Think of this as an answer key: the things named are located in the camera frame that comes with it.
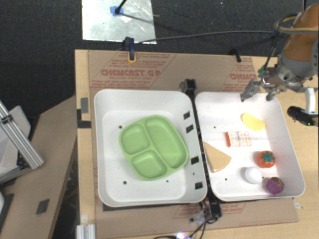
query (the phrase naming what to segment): yellow cheese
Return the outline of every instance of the yellow cheese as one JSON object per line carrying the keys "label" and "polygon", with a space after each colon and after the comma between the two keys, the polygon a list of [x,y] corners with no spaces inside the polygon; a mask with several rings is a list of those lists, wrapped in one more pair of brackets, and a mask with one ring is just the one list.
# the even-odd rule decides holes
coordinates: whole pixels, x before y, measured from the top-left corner
{"label": "yellow cheese", "polygon": [[231,161],[231,157],[224,152],[204,142],[207,161],[213,173],[224,169]]}
{"label": "yellow cheese", "polygon": [[248,113],[243,114],[242,121],[248,128],[253,131],[263,130],[266,126],[266,124],[261,119],[258,119]]}

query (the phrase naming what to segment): table surface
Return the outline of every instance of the table surface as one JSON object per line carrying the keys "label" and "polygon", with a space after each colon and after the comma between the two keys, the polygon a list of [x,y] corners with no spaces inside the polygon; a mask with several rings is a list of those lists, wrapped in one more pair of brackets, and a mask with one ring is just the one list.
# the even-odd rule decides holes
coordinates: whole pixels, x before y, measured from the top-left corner
{"label": "table surface", "polygon": [[[258,70],[264,63],[264,57],[252,57],[254,67]],[[276,59],[272,58],[270,66],[276,63]],[[76,61],[76,67],[81,67],[83,64],[87,64],[87,57],[83,56],[80,60]],[[88,82],[86,75],[78,76],[77,79],[77,96],[89,96],[89,93],[78,93],[79,85],[81,82]],[[315,77],[312,81],[305,83],[305,86],[317,87],[318,78]],[[305,107],[306,101],[303,94],[297,94],[290,90],[286,93],[276,95],[279,100],[282,110],[286,111],[290,106]],[[77,97],[77,109],[80,109],[80,97]],[[316,111],[318,111],[318,93],[316,93]],[[255,238],[255,239],[284,239],[284,238],[319,238],[319,170],[318,170],[318,127],[307,127],[299,122],[294,122],[286,112],[284,112],[287,127],[295,148],[295,152],[304,176],[306,190],[303,195],[295,198],[295,203],[299,203],[300,208],[297,209],[299,222],[286,223],[277,225],[265,225],[256,227],[244,227],[233,229],[218,229],[207,230],[204,233],[203,238]],[[82,120],[90,120],[90,112],[82,114]],[[78,142],[81,139],[87,137],[88,131],[82,129],[78,131]],[[79,179],[82,181],[82,185],[85,185],[85,189],[80,189],[80,212],[83,211],[86,214],[95,216],[94,202],[94,182],[90,178],[85,178],[86,173],[93,171],[92,161],[86,157],[86,153],[90,152],[90,148],[82,149],[82,157],[79,162],[82,162],[82,169],[80,170]],[[201,232],[198,232],[194,238],[199,238]],[[131,239],[152,239],[157,237],[151,236],[139,236],[130,237]]]}

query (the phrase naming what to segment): wooden table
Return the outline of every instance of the wooden table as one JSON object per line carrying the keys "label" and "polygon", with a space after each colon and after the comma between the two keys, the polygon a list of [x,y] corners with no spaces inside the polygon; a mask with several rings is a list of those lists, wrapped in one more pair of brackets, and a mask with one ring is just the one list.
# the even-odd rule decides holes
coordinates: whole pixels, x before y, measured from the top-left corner
{"label": "wooden table", "polygon": [[[264,57],[252,57],[255,70],[258,70],[264,63]],[[270,65],[276,63],[272,58]],[[89,97],[89,74],[87,51],[77,51],[76,53],[76,83],[77,83],[77,109],[81,110],[83,97]],[[307,86],[318,86],[318,78],[307,82]],[[292,91],[281,93],[276,96],[279,100],[287,127],[295,148],[295,152],[305,179],[306,190],[304,194],[295,199],[299,222],[277,225],[265,225],[255,227],[242,227],[231,229],[207,230],[203,238],[318,238],[319,237],[319,185],[318,185],[318,128],[307,127],[299,122],[294,122],[286,111],[290,106],[304,108],[306,105],[305,96],[296,94]],[[318,102],[318,93],[316,93],[316,102]],[[87,111],[80,114],[81,120],[91,121],[91,109],[88,106]],[[79,187],[80,187],[80,215],[81,224],[94,224],[95,216],[95,195],[93,178],[93,160],[92,160],[92,137],[91,129],[83,126],[78,128],[78,153],[79,153]],[[151,236],[131,237],[132,239],[152,239]]]}

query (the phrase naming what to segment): white tray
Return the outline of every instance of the white tray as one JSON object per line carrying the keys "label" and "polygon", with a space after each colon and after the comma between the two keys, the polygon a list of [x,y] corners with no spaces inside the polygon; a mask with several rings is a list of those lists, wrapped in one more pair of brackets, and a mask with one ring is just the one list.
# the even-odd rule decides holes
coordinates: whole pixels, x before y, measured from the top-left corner
{"label": "white tray", "polygon": [[[267,198],[296,197],[305,190],[305,182],[277,99],[266,101],[266,94],[256,94],[241,102],[239,93],[202,92],[197,95],[196,108],[203,141],[232,157],[223,170],[211,173],[214,194],[223,201],[244,201]],[[241,121],[243,113],[262,119],[266,128],[252,131]],[[250,147],[228,147],[225,132],[248,131]],[[256,155],[270,150],[276,155],[272,168],[259,168]],[[265,180],[256,185],[244,179],[246,167],[256,166]],[[267,178],[277,176],[285,186],[280,194],[272,195],[266,188]]]}
{"label": "white tray", "polygon": [[[98,189],[102,202],[111,207],[196,203],[205,198],[207,184],[188,96],[176,91],[101,90],[94,98]],[[150,115],[169,119],[189,152],[187,164],[154,181],[138,177],[119,144],[121,128]],[[193,125],[189,133],[186,128]]]}

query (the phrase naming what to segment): toy food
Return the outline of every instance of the toy food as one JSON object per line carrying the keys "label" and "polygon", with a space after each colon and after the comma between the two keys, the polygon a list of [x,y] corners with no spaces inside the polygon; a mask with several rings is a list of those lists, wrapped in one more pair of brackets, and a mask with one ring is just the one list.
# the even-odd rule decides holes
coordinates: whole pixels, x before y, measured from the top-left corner
{"label": "toy food", "polygon": [[244,113],[242,115],[242,121],[248,128],[250,128],[253,131],[263,130],[266,126],[266,124],[261,119],[258,119],[255,116],[248,113]]}
{"label": "toy food", "polygon": [[255,166],[247,167],[245,170],[245,177],[247,181],[252,184],[261,184],[263,181],[263,176],[259,169]]}
{"label": "toy food", "polygon": [[271,177],[267,182],[266,188],[269,190],[270,193],[276,195],[282,192],[284,183],[278,177]]}
{"label": "toy food", "polygon": [[204,142],[208,164],[213,173],[224,169],[231,161],[231,157],[224,152]]}
{"label": "toy food", "polygon": [[251,146],[249,132],[226,132],[228,147]]}
{"label": "toy food", "polygon": [[257,162],[261,167],[273,167],[276,163],[276,157],[271,151],[265,150],[257,155]]}

